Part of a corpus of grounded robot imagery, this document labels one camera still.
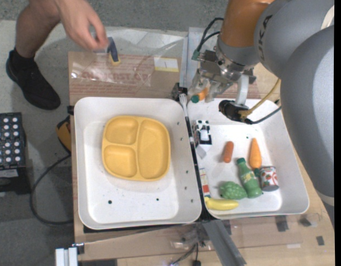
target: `cable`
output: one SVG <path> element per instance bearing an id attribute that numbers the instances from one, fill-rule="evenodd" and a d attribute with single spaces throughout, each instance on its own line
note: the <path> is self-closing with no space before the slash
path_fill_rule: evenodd
<path id="1" fill-rule="evenodd" d="M 270 92 L 262 98 L 260 101 L 258 101 L 257 104 L 255 104 L 251 109 L 248 110 L 239 110 L 238 113 L 241 115 L 243 119 L 247 118 L 248 115 L 250 115 L 255 109 L 257 109 L 264 101 L 266 101 L 269 96 L 274 92 L 274 90 L 279 87 L 281 84 L 281 79 L 277 78 L 275 85 L 273 88 L 270 90 Z"/>
<path id="2" fill-rule="evenodd" d="M 57 222 L 57 221 L 49 221 L 47 219 L 44 219 L 43 217 L 41 217 L 40 215 L 38 215 L 38 212 L 35 210 L 34 208 L 34 204 L 33 204 L 33 195 L 34 195 L 34 191 L 37 188 L 39 182 L 44 178 L 45 175 L 48 174 L 48 172 L 50 170 L 52 170 L 55 166 L 57 166 L 59 163 L 63 162 L 64 160 L 66 160 L 67 158 L 69 158 L 71 155 L 67 155 L 64 156 L 63 158 L 59 159 L 56 163 L 54 163 L 53 165 L 51 165 L 50 167 L 48 167 L 40 176 L 39 178 L 35 181 L 33 187 L 32 187 L 32 191 L 30 193 L 30 197 L 29 197 L 29 206 L 30 209 L 33 212 L 33 215 L 41 222 L 45 223 L 45 224 L 53 224 L 56 226 L 62 225 L 62 224 L 71 224 L 73 223 L 73 219 L 67 220 L 67 221 L 62 221 L 62 222 Z"/>
<path id="3" fill-rule="evenodd" d="M 198 254 L 199 254 L 199 243 L 197 243 L 197 255 L 195 256 L 195 261 L 198 260 Z"/>
<path id="4" fill-rule="evenodd" d="M 176 266 L 176 265 L 178 265 L 178 262 L 184 260 L 185 258 L 187 258 L 189 255 L 191 255 L 194 252 L 194 250 L 197 247 L 197 245 L 198 245 L 197 243 L 194 244 L 190 248 L 190 250 L 188 252 L 186 252 L 186 254 L 183 254 L 182 256 L 180 256 L 176 261 L 173 261 L 169 266 Z"/>
<path id="5" fill-rule="evenodd" d="M 267 116 L 263 117 L 262 119 L 259 119 L 259 120 L 256 120 L 256 121 L 252 121 L 252 120 L 247 118 L 247 119 L 244 120 L 244 123 L 247 123 L 247 124 L 258 124 L 258 123 L 268 119 L 270 116 L 274 115 L 279 110 L 281 110 L 281 106 L 279 108 L 277 108 L 276 110 L 274 110 L 273 112 L 269 113 Z"/>
<path id="6" fill-rule="evenodd" d="M 203 46 L 203 44 L 211 37 L 213 37 L 216 34 L 219 34 L 220 32 L 216 32 L 216 33 L 212 33 L 210 34 L 208 37 L 206 37 L 206 34 L 208 33 L 208 30 L 212 27 L 212 25 L 216 22 L 216 21 L 223 21 L 223 18 L 214 18 L 209 24 L 208 26 L 205 28 L 203 36 L 201 37 L 200 43 L 197 46 L 197 48 L 194 50 L 193 56 L 192 56 L 192 60 L 197 60 L 198 56 L 200 54 L 200 50 Z"/>
<path id="7" fill-rule="evenodd" d="M 214 32 L 214 33 L 212 33 L 212 34 L 209 34 L 209 35 L 204 39 L 202 45 L 203 45 L 205 42 L 207 42 L 209 38 L 212 38 L 214 35 L 217 35 L 217 34 L 219 34 L 219 33 L 220 33 L 220 32 L 218 31 L 218 32 Z"/>

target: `soda can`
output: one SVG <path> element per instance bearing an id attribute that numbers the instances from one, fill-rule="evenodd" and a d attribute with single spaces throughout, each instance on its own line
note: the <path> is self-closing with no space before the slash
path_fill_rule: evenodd
<path id="1" fill-rule="evenodd" d="M 261 189 L 263 191 L 275 191 L 279 188 L 275 166 L 260 168 Z"/>

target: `sticker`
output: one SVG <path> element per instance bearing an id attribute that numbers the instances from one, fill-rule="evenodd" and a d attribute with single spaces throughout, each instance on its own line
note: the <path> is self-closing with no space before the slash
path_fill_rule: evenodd
<path id="1" fill-rule="evenodd" d="M 201 185 L 203 187 L 203 194 L 204 194 L 205 197 L 211 197 L 210 188 L 209 188 L 209 181 L 208 181 L 208 178 L 206 176 L 205 169 L 204 168 L 200 168 L 199 169 L 199 173 L 200 173 Z"/>
<path id="2" fill-rule="evenodd" d="M 156 71 L 179 72 L 178 61 L 174 58 L 154 57 Z"/>
<path id="3" fill-rule="evenodd" d="M 17 170 L 1 170 L 0 171 L 0 178 L 10 178 L 10 177 L 17 177 L 18 172 Z"/>

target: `person's hand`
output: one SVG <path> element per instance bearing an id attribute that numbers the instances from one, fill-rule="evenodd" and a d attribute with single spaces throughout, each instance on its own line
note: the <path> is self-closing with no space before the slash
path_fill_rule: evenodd
<path id="1" fill-rule="evenodd" d="M 87 50 L 105 49 L 109 40 L 98 14 L 86 0 L 63 0 L 58 4 L 66 34 Z M 94 27 L 95 37 L 90 33 Z"/>
<path id="2" fill-rule="evenodd" d="M 86 0 L 53 0 L 59 10 L 66 34 L 87 50 L 105 49 L 109 40 L 98 14 Z M 90 27 L 95 30 L 95 37 Z"/>

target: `label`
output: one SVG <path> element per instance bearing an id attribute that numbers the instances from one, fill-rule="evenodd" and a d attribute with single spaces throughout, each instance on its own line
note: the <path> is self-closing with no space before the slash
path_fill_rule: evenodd
<path id="1" fill-rule="evenodd" d="M 154 57 L 154 69 L 157 71 L 179 72 L 178 61 L 174 58 Z"/>
<path id="2" fill-rule="evenodd" d="M 249 171 L 245 173 L 244 175 L 241 175 L 241 182 L 243 185 L 249 182 L 251 179 L 255 180 L 255 174 L 252 171 Z"/>
<path id="3" fill-rule="evenodd" d="M 0 171 L 0 178 L 1 177 L 9 178 L 9 177 L 17 177 L 17 176 L 18 176 L 17 170 L 3 170 L 3 171 Z"/>
<path id="4" fill-rule="evenodd" d="M 261 188 L 264 191 L 275 191 L 279 188 L 274 166 L 264 166 L 260 169 Z"/>
<path id="5" fill-rule="evenodd" d="M 209 181 L 208 181 L 208 177 L 206 175 L 206 170 L 204 168 L 200 168 L 199 173 L 200 173 L 201 185 L 203 187 L 203 194 L 205 197 L 211 197 L 210 188 L 209 188 Z"/>

